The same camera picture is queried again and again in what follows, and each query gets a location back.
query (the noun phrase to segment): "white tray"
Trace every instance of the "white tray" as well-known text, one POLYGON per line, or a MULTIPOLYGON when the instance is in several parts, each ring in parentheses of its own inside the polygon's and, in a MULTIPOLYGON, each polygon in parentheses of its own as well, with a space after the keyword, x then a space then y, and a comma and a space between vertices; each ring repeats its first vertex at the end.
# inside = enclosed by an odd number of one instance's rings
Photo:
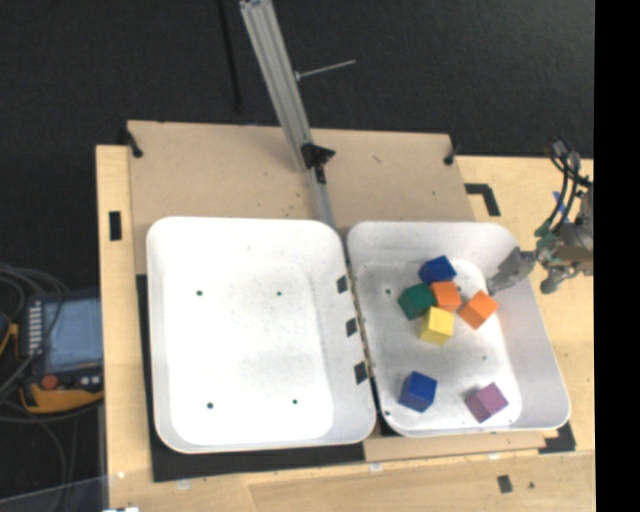
POLYGON ((381 409, 394 430, 425 437, 553 429, 567 421, 569 398, 528 280, 497 293, 498 312, 477 331, 456 314, 443 346, 421 340, 421 319, 408 321, 397 302, 420 282, 421 265, 441 255, 458 274, 463 300, 486 292, 485 280, 517 246, 507 230, 475 222, 365 222, 352 228, 347 246, 381 409), (423 413, 398 403, 414 370, 438 381, 423 413), (479 424, 464 398, 492 382, 509 405, 479 424))
POLYGON ((337 233, 171 217, 147 236, 155 423, 174 450, 359 442, 375 424, 337 233))

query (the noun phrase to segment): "multimeter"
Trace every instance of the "multimeter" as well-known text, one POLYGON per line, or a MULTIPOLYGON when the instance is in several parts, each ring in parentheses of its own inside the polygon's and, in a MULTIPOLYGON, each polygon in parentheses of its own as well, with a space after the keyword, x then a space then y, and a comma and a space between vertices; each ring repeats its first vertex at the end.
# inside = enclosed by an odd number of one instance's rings
POLYGON ((32 358, 20 388, 30 412, 64 412, 100 400, 104 370, 98 290, 70 292, 62 300, 31 297, 20 321, 18 358, 32 358))

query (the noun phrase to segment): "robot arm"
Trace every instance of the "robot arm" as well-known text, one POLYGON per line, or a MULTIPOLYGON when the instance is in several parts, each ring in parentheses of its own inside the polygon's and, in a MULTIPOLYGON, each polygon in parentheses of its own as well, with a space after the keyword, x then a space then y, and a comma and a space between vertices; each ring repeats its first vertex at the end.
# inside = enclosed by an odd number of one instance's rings
POLYGON ((555 292, 565 279, 579 274, 593 275, 593 182, 588 176, 580 176, 580 156, 564 139, 551 140, 547 154, 563 173, 562 190, 556 206, 535 232, 539 238, 535 251, 525 252, 516 247, 498 266, 496 275, 487 280, 491 295, 525 279, 536 262, 548 273, 540 284, 542 293, 546 294, 555 292), (567 193, 569 196, 564 207, 567 193), (569 213, 575 198, 581 201, 580 211, 570 222, 569 213), (560 220, 554 225, 558 214, 560 220))

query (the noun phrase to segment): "toy block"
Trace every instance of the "toy block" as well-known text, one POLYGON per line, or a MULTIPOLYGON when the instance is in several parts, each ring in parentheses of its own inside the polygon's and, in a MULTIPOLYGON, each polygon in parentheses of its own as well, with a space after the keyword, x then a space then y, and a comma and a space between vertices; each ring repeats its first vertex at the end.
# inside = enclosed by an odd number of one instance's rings
POLYGON ((462 299, 458 293, 458 287, 453 281, 438 281, 429 287, 436 298, 436 306, 446 311, 455 313, 462 305, 462 299))
POLYGON ((398 303, 406 317, 409 320, 415 320, 436 303, 436 298, 426 284, 420 283, 402 292, 398 303))
POLYGON ((398 402, 414 411, 424 412, 433 403, 437 387, 437 380, 411 372, 404 380, 398 402))
POLYGON ((465 403, 471 414, 478 420, 478 423, 486 421, 509 405, 509 402, 507 402, 502 391, 495 383, 476 391, 465 400, 465 403))
POLYGON ((453 334, 454 314, 451 311, 432 306, 424 315, 420 338, 443 345, 453 334))
POLYGON ((418 275, 424 283, 431 284, 436 281, 453 281, 458 274, 446 256, 439 256, 422 265, 418 275))
POLYGON ((471 327, 477 329, 498 310, 498 303, 485 292, 479 290, 460 308, 458 315, 471 327))

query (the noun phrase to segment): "green cube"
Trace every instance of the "green cube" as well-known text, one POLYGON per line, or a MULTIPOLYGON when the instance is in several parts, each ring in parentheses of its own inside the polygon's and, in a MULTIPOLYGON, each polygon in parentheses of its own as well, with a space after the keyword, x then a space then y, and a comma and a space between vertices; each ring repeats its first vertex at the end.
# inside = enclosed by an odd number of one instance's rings
POLYGON ((423 316, 431 306, 436 305, 436 298, 429 285, 420 283, 402 292, 398 304, 409 320, 415 320, 423 316))

